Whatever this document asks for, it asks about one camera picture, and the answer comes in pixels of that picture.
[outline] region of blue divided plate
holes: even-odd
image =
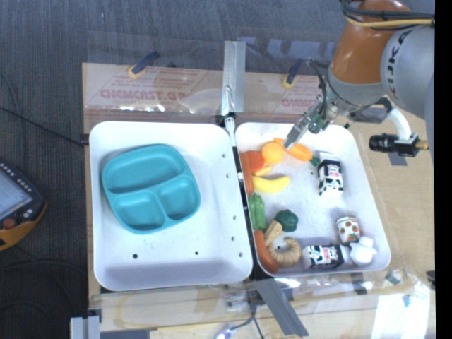
[[[179,151],[147,145],[107,162],[102,185],[121,225],[136,234],[167,229],[193,216],[201,195]]]

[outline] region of black and orange device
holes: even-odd
[[[41,220],[47,202],[18,169],[0,158],[0,251],[17,244]]]

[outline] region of green toy vegetable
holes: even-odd
[[[298,217],[291,210],[279,211],[275,220],[282,225],[282,230],[285,232],[293,232],[297,229]]]
[[[251,194],[248,197],[248,204],[253,230],[265,230],[267,228],[267,219],[262,198],[258,194]]]

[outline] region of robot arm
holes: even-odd
[[[351,121],[389,118],[394,123],[398,135],[372,137],[373,150],[415,156],[419,149],[428,149],[411,133],[401,112],[392,108],[385,98],[389,97],[426,121],[433,159],[434,15],[411,13],[396,0],[340,1],[348,24],[326,81],[316,71],[322,94],[292,127],[284,146],[290,149],[308,130],[321,132],[340,115]],[[354,1],[361,1],[358,8],[350,6]],[[386,100],[383,119],[375,115],[381,115],[381,109],[372,108],[382,100]]]

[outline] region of white tray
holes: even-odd
[[[285,138],[291,128],[291,124],[241,124],[236,130],[239,152],[260,150],[265,143],[274,138]],[[265,204],[268,222],[273,220],[279,210],[286,208],[299,218],[296,231],[284,233],[275,241],[275,246],[284,249],[286,246],[284,237],[297,239],[302,248],[316,244],[339,244],[335,220],[353,215],[358,219],[361,233],[374,240],[377,254],[374,255],[372,262],[365,266],[343,265],[319,271],[304,270],[301,263],[298,263],[292,268],[281,268],[276,274],[266,271],[267,274],[301,276],[384,269],[391,260],[391,251],[353,135],[341,126],[330,125],[319,134],[307,132],[300,143],[310,148],[314,155],[318,152],[328,152],[339,159],[344,193],[330,200],[320,197],[316,167],[310,162],[302,162],[286,153],[283,161],[273,166],[269,177],[287,174],[291,177],[289,186],[284,191],[274,194],[256,191]]]
[[[120,153],[164,143],[185,158],[201,194],[194,216],[166,230],[134,234],[114,216],[102,168]],[[113,291],[237,283],[253,260],[230,138],[213,124],[109,121],[90,134],[94,272]]]

